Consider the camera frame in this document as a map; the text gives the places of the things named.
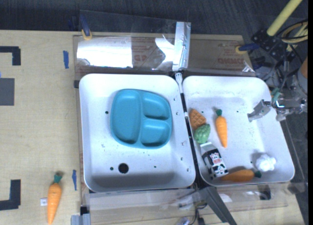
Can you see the orange gridded toy food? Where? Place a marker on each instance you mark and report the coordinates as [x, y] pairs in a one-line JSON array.
[[196, 119]]

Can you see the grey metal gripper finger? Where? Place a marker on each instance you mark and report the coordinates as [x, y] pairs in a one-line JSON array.
[[255, 116], [263, 105]]

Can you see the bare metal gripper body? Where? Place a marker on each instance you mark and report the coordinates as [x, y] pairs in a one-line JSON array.
[[288, 105]]

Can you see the white plastic tray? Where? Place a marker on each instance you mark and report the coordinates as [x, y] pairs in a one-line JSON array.
[[247, 141], [97, 126]]

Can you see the white cauliflower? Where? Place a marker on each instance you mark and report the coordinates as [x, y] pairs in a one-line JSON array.
[[264, 163]]

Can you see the white cow print milk carton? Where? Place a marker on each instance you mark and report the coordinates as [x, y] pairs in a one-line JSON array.
[[216, 164]]

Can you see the blue divided plate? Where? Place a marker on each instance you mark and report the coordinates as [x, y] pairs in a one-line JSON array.
[[127, 116]]

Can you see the orange carrot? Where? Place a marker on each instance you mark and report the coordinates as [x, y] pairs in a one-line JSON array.
[[238, 175], [53, 198], [221, 128]]

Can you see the green broccoli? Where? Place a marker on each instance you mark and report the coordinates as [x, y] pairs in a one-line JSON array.
[[203, 133]]

